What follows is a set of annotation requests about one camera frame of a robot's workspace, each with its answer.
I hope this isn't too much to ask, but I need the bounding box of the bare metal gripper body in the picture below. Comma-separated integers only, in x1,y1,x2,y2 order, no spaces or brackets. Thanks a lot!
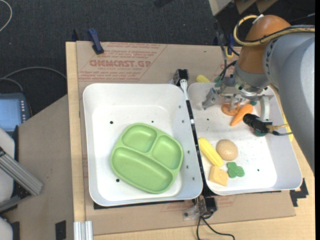
215,76,264,101

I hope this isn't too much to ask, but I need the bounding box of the orange carrot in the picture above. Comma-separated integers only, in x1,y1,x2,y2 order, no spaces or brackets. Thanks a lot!
229,100,258,127

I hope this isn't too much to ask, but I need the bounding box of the small yellow corn cob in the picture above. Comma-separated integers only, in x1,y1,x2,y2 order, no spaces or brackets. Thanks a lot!
195,74,212,84

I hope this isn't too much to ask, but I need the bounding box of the thin black and white rod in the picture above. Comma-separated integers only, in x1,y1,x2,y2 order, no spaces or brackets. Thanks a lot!
179,79,209,198

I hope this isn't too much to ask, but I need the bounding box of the white plastic tray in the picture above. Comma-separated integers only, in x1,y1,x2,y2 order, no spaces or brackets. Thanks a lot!
82,82,204,207
187,81,304,196

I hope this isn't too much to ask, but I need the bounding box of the beige egg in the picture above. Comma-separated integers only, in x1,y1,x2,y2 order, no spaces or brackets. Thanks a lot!
215,138,239,162

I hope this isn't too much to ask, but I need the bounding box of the large yellow corn cob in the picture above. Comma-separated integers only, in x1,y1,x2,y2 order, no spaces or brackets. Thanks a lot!
197,136,224,168

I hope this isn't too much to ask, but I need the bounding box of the green broccoli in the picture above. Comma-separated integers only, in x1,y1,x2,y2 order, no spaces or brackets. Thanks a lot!
226,161,246,179

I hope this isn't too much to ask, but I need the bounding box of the yellow cheese wedge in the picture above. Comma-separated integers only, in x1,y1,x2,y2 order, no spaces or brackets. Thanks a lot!
208,165,230,188

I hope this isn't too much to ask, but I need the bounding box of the green divided plate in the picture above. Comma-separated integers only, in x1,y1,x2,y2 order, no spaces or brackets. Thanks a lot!
109,122,185,195

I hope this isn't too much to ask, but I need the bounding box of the brown cardboard board red print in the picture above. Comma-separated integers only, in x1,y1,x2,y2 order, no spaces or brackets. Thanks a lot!
75,40,297,236

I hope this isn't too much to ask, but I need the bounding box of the orange ring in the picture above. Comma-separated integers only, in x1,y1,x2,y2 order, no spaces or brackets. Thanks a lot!
221,102,241,117

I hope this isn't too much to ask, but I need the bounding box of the black cylinder on white bracket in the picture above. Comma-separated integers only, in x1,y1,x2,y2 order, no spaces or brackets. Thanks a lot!
242,93,274,135

